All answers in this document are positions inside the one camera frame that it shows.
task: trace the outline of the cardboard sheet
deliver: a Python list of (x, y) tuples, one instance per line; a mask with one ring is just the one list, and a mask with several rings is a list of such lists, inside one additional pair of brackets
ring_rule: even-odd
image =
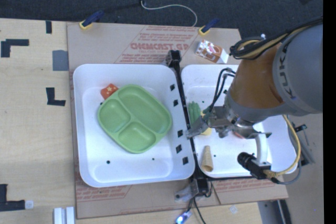
[[(174, 192), (188, 185), (188, 180), (139, 184), (107, 188), (86, 185), (79, 174), (76, 117), (72, 74), (85, 63), (155, 63), (164, 62), (169, 50), (179, 50), (181, 68), (193, 63), (211, 64), (195, 54), (204, 39), (196, 27), (93, 24), (81, 30), (78, 23), (67, 24), (72, 132), (74, 139), (77, 218), (134, 214), (139, 212), (184, 209), (185, 202), (176, 202)], [(237, 29), (213, 28), (206, 39), (229, 52), (240, 40)], [(229, 58), (228, 64), (239, 61)], [(228, 205), (241, 202), (283, 199), (286, 187), (256, 179), (214, 181), (214, 194), (201, 198), (199, 206)]]

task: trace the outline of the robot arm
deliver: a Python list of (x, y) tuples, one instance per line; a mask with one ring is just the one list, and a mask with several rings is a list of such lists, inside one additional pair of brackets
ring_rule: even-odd
[(241, 153), (238, 162), (256, 178), (266, 178), (263, 171), (270, 171), (270, 164), (263, 148), (267, 148), (266, 137), (271, 133), (257, 132), (254, 124), (275, 115), (322, 113), (322, 40), (323, 18), (318, 18), (270, 39), (252, 38), (232, 46), (231, 55), (242, 61), (236, 73), (226, 70), (223, 76), (224, 80), (234, 76), (224, 105), (214, 105), (221, 91), (215, 93), (202, 120), (192, 126), (191, 136), (212, 127), (220, 137), (233, 131), (244, 138), (255, 138), (257, 158)]

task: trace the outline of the snack package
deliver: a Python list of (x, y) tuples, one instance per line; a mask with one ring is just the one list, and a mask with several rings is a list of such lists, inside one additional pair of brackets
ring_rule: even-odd
[(114, 84), (110, 83), (104, 89), (101, 89), (100, 94), (106, 100), (108, 97), (110, 97), (117, 90), (118, 90), (118, 87), (115, 86)]
[(195, 51), (195, 53), (205, 59), (215, 63), (226, 63), (229, 58), (229, 54), (225, 50), (217, 46), (210, 41), (203, 39)]

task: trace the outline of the yellow cable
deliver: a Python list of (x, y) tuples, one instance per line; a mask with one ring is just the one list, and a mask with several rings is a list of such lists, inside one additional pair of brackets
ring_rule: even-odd
[(295, 139), (295, 142), (297, 143), (297, 147), (298, 147), (298, 150), (297, 150), (297, 156), (294, 160), (294, 162), (292, 163), (292, 165), (290, 167), (288, 167), (287, 169), (283, 170), (283, 171), (280, 171), (280, 172), (273, 172), (271, 170), (265, 170), (264, 173), (267, 175), (267, 177), (269, 179), (271, 179), (272, 177), (278, 177), (280, 175), (283, 175), (289, 171), (291, 171), (296, 165), (297, 163), (300, 161), (300, 155), (301, 155), (301, 144), (300, 144), (300, 141), (299, 141), (299, 138), (298, 138), (298, 135), (296, 134), (292, 124), (289, 122), (287, 116), (285, 115), (282, 115), (283, 118), (285, 119), (289, 129), (291, 130), (293, 136), (294, 136), (294, 139)]
[[(292, 31), (292, 32), (289, 34), (289, 36), (291, 36), (291, 35), (293, 35), (293, 34), (296, 34), (296, 33), (299, 33), (299, 32), (305, 30), (305, 29), (308, 28), (308, 27), (309, 27), (309, 26), (305, 26), (305, 27), (298, 28), (298, 29)], [(247, 54), (245, 54), (245, 55), (240, 56), (240, 58), (254, 57), (255, 55), (258, 55), (259, 53), (261, 53), (263, 50), (268, 49), (268, 48), (271, 47), (272, 45), (279, 43), (280, 40), (282, 40), (282, 39), (283, 39), (284, 37), (286, 37), (286, 36), (287, 36), (287, 34), (283, 34), (283, 35), (279, 36), (279, 37), (276, 38), (276, 39), (270, 40), (269, 42), (267, 42), (267, 43), (264, 44), (263, 46), (257, 48), (256, 50), (251, 51), (251, 52), (249, 52), (249, 53), (247, 53)], [(248, 45), (248, 44), (250, 44), (250, 43), (252, 43), (252, 42), (259, 42), (259, 41), (260, 41), (260, 40), (249, 40), (249, 41), (246, 41), (246, 42), (244, 42), (244, 43), (242, 43), (242, 44), (240, 44), (240, 45), (238, 46), (238, 50), (244, 48), (246, 45)]]

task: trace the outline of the wooden table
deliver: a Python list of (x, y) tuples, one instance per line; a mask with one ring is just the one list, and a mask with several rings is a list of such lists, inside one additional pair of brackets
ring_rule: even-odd
[[(53, 71), (52, 51), (67, 51), (65, 22), (0, 19), (0, 40), (29, 39), (29, 46), (11, 46), (0, 58), (0, 184), (8, 184), (7, 200), (32, 200), (30, 210), (0, 212), (0, 223), (52, 223), (57, 207), (75, 202), (68, 71)], [(47, 105), (46, 88), (65, 106)], [(203, 207), (207, 223), (261, 222), (256, 202)], [(81, 219), (76, 223), (173, 223), (182, 210)], [(201, 223), (198, 213), (187, 223)]]

